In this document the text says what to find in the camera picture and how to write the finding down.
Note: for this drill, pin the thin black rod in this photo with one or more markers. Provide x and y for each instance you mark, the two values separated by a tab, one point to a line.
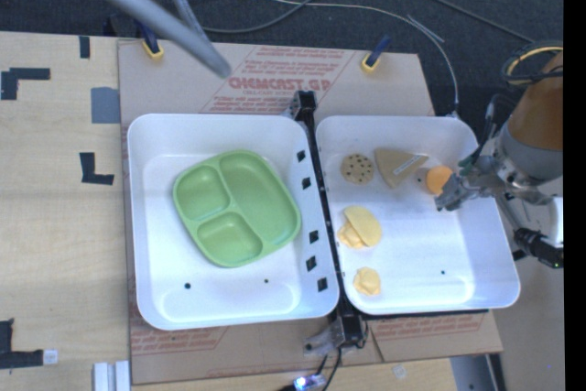
326	206

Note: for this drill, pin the yellow lumpy toy food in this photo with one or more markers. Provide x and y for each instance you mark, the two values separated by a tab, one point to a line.
348	237
367	281

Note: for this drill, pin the beige pizza slice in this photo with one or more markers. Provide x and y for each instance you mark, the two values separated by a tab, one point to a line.
394	165

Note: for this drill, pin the yellow half-round toy bread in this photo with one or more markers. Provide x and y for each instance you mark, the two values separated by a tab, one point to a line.
365	224

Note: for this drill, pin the brown chocolate chip biscuit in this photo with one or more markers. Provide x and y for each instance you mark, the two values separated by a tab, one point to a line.
357	168

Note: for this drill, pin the orange round toy food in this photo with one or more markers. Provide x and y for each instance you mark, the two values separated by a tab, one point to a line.
437	178

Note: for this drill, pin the green divided plate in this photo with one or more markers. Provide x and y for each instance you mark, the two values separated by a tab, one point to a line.
238	206

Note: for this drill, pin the brown cardboard board red print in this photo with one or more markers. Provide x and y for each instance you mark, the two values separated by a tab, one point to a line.
393	73

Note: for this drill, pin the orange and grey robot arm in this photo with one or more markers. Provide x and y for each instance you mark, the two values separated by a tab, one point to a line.
535	123

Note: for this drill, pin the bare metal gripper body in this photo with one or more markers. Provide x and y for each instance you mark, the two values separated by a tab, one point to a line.
492	183

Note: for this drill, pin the black cylinder on white bracket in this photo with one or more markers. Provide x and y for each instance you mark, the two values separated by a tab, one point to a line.
542	245

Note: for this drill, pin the white plastic tray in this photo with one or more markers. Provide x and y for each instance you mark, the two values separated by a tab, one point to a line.
229	293
426	252

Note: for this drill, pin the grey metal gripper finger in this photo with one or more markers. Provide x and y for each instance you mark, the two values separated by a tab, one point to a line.
445	201
451	184

